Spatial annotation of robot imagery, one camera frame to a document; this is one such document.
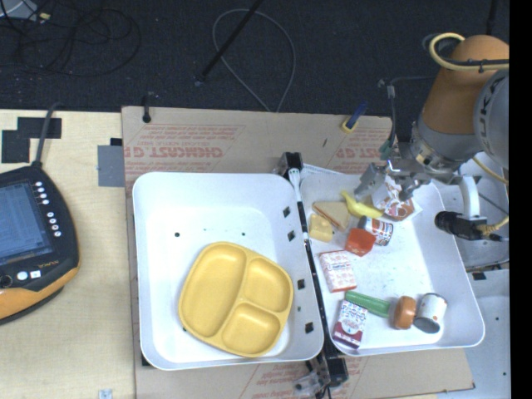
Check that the black cylinder on white bracket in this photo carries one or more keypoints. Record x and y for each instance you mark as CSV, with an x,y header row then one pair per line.
x,y
457,225

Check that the red white and blue carton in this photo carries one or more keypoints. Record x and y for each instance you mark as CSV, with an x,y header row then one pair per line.
x,y
350,324

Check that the white can with orange print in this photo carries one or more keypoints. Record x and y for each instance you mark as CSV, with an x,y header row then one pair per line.
x,y
432,310

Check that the pink and white carton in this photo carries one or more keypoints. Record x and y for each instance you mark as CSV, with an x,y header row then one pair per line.
x,y
337,272

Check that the orange doughnut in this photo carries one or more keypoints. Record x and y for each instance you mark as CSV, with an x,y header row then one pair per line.
x,y
404,312

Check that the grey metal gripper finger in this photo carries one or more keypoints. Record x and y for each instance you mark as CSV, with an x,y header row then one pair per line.
x,y
411,185
371,178

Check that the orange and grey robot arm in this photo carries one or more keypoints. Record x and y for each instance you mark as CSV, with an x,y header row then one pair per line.
x,y
453,94

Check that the thin black and white rod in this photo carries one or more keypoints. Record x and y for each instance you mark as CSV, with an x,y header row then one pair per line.
x,y
311,256

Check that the yellow divided plate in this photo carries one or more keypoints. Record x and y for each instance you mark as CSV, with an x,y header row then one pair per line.
x,y
216,293

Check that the white plastic tray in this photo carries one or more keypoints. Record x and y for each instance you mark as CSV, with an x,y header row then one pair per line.
x,y
399,264
216,206

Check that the brown cardboard board red print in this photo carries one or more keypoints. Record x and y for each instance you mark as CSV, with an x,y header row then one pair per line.
x,y
249,148

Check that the red and white can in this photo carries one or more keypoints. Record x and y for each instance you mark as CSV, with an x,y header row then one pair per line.
x,y
380,230

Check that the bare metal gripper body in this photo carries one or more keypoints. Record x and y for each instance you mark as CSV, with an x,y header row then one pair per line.
x,y
432,168

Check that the triangular toy sandwich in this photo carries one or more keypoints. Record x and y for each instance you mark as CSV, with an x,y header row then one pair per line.
x,y
334,213

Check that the yellow cheese block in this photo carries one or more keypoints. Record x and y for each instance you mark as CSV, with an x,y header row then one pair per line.
x,y
321,229

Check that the green cylinder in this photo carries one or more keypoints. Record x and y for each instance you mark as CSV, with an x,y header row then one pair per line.
x,y
367,303

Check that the white and orange packet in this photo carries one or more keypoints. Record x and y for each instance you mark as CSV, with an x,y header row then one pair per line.
x,y
395,206

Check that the orange red cube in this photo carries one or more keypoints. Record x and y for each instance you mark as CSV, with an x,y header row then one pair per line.
x,y
359,242

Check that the yellow banana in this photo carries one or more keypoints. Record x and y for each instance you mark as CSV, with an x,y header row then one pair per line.
x,y
361,209

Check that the white paper sheet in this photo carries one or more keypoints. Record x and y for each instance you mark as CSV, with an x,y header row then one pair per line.
x,y
322,169

